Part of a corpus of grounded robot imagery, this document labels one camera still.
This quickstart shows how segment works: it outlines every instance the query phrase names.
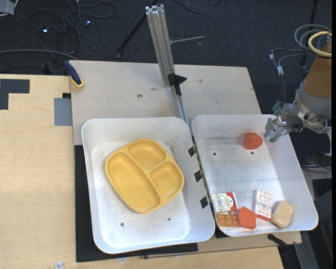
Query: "yellow cable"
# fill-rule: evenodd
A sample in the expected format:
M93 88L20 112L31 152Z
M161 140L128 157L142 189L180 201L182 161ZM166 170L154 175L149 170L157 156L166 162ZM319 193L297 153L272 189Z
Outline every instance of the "yellow cable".
M309 48L311 51L313 51L315 54L317 55L320 55L322 57L327 57L327 58L332 58L332 53L327 53L327 52L324 52L324 51L320 51L319 49L316 49L313 45L312 45L312 41L318 37L318 36L321 36L321 35L329 35L332 37L332 33L331 32L328 32L328 31L321 31L321 32L318 32L314 35L312 35L310 38L309 38L309 41L307 42L308 45L309 45Z

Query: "small package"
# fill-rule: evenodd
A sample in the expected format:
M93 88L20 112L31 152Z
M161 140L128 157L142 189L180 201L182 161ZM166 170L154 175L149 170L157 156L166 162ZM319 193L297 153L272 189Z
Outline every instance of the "small package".
M271 193L255 190L253 211L257 214L258 218L269 221L272 213L273 196Z
M236 211L239 209L234 192L212 194L211 199L215 212Z

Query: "black floor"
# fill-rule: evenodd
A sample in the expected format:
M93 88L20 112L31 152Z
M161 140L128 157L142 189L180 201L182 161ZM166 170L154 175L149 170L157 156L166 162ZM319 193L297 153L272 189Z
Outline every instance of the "black floor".
M69 59L157 63L147 21L125 43L153 1L19 0L14 15L0 17L0 73L64 75L62 63ZM174 63L246 67L263 114L272 114L281 90L270 51L298 48L294 32L311 22L332 28L332 0L159 0L157 4L164 5L172 41L204 36L173 43ZM289 54L276 51L275 57ZM309 69L314 58L300 55L282 61L287 103L293 102L303 79L302 66ZM301 164L312 151L329 152L326 134L304 130L290 136ZM285 268L298 268L293 250L282 258Z

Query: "black mat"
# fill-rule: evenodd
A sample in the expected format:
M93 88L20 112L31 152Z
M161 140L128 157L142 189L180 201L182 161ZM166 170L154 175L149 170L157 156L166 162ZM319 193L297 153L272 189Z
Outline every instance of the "black mat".
M76 261L87 262L105 259L114 259L131 256L154 254L196 252L196 243L172 245L159 248L145 249L128 253L107 254L98 249L92 233L90 199L88 196L87 173L83 146L74 147L75 156L75 205L76 205Z

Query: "red object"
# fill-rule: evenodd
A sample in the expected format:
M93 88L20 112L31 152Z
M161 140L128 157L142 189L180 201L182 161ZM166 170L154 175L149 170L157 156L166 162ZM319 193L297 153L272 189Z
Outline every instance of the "red object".
M244 146L247 150L256 150L263 144L263 138L256 132L248 132L245 135Z
M239 222L240 226L248 229L254 229L256 227L256 218L257 214L252 212L250 209L247 207L243 206L239 213Z

